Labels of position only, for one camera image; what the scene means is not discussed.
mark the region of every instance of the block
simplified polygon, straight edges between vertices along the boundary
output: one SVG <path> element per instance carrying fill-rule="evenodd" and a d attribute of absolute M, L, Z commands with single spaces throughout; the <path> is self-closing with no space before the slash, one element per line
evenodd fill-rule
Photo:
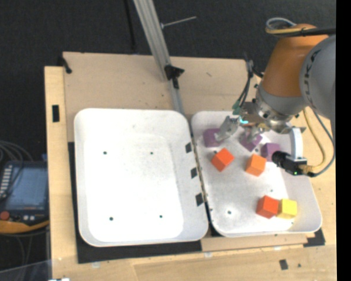
<path fill-rule="evenodd" d="M 261 142 L 261 140 L 263 139 L 263 137 L 258 134 L 256 135 L 256 137 L 249 142 L 248 139 L 248 134 L 243 135 L 242 139 L 240 140 L 240 144 L 245 147 L 248 151 L 252 152 L 253 149 Z"/>
<path fill-rule="evenodd" d="M 212 164 L 216 169 L 222 172 L 233 160 L 234 156 L 227 150 L 227 148 L 223 148 L 213 156 Z"/>
<path fill-rule="evenodd" d="M 278 213 L 280 202 L 269 196 L 263 196 L 258 202 L 256 213 L 265 218 L 272 218 Z"/>
<path fill-rule="evenodd" d="M 278 206 L 278 218 L 291 219 L 298 213 L 298 203 L 290 199 L 282 199 Z"/>
<path fill-rule="evenodd" d="M 203 132 L 204 145 L 207 148 L 218 147 L 223 141 L 217 141 L 215 134 L 220 131 L 219 128 L 207 129 Z"/>
<path fill-rule="evenodd" d="M 280 151 L 280 145 L 278 143 L 266 143 L 261 147 L 260 154 L 266 158 L 267 161 L 271 162 L 271 156 L 275 151 Z"/>
<path fill-rule="evenodd" d="M 261 173 L 263 173 L 265 170 L 266 163 L 267 163 L 266 158 L 258 154 L 252 154 L 246 163 L 245 171 L 254 176 L 260 176 Z"/>

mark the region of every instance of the yellow cube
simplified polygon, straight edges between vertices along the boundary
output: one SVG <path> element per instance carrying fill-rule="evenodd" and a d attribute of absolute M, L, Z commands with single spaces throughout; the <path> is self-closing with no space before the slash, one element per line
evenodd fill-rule
<path fill-rule="evenodd" d="M 294 218 L 298 213 L 298 203 L 290 199 L 282 199 L 278 207 L 278 218 Z"/>

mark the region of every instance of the wooden cube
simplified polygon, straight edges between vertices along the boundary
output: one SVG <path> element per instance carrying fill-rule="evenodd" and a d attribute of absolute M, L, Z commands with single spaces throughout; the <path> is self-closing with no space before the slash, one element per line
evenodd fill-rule
<path fill-rule="evenodd" d="M 291 219 L 294 218 L 298 213 L 298 204 L 294 200 L 282 199 L 278 206 L 278 218 Z"/>
<path fill-rule="evenodd" d="M 212 164 L 216 169 L 222 172 L 233 160 L 234 156 L 227 150 L 227 148 L 223 148 L 213 156 Z"/>
<path fill-rule="evenodd" d="M 272 218 L 278 213 L 279 203 L 274 198 L 264 196 L 257 202 L 256 213 L 265 218 Z"/>
<path fill-rule="evenodd" d="M 264 172 L 267 159 L 257 154 L 252 154 L 246 163 L 246 172 L 254 176 L 260 176 Z"/>
<path fill-rule="evenodd" d="M 271 156 L 275 151 L 280 151 L 280 145 L 278 143 L 266 143 L 261 147 L 261 156 L 266 158 L 267 161 L 271 162 Z"/>
<path fill-rule="evenodd" d="M 220 132 L 219 128 L 207 129 L 203 132 L 204 145 L 207 148 L 218 147 L 222 141 L 216 140 L 215 134 Z"/>

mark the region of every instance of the white tray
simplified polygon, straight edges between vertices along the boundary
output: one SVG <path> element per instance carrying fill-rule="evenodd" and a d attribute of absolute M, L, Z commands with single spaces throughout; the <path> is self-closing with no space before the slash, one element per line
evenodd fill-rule
<path fill-rule="evenodd" d="M 317 231 L 321 226 L 322 217 L 307 176 L 292 176 L 273 162 L 266 163 L 265 171 L 259 177 L 245 172 L 248 158 L 252 153 L 260 155 L 261 146 L 267 142 L 278 143 L 282 151 L 291 153 L 289 135 L 265 132 L 256 150 L 250 152 L 239 143 L 239 137 L 243 135 L 244 130 L 243 127 L 239 127 L 221 146 L 205 147 L 203 132 L 209 128 L 219 128 L 226 116 L 231 114 L 226 111 L 204 111 L 195 114 L 191 122 L 201 178 L 214 228 L 225 237 Z M 219 172 L 212 165 L 211 159 L 215 151 L 218 152 L 222 148 L 227 148 L 235 159 L 225 170 Z M 297 216 L 285 220 L 277 217 L 267 219 L 257 215 L 257 201 L 264 195 L 297 201 Z"/>
<path fill-rule="evenodd" d="M 190 128 L 181 114 L 84 109 L 74 134 L 78 222 L 87 243 L 160 244 L 206 234 Z"/>

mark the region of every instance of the red cube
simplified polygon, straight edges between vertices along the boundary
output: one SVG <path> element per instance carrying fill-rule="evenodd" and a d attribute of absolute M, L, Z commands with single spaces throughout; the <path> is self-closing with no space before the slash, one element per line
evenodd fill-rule
<path fill-rule="evenodd" d="M 279 204 L 278 200 L 264 196 L 257 203 L 256 213 L 262 217 L 271 218 L 277 215 Z"/>

